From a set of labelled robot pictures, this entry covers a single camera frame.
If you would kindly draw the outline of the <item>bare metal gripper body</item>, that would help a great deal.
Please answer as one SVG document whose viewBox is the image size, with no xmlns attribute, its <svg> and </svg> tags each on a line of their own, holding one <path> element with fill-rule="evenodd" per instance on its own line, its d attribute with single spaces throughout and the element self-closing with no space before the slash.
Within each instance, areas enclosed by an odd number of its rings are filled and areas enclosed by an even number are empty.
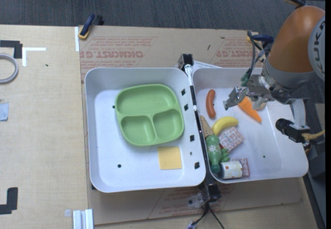
<svg viewBox="0 0 331 229">
<path fill-rule="evenodd" d="M 250 98 L 253 98 L 255 101 L 258 99 L 263 99 L 266 101 L 274 101 L 272 96 L 272 91 L 274 87 L 269 85 L 265 77 L 260 74 L 253 74 L 248 80 L 246 86 L 247 92 L 246 95 Z"/>
</svg>

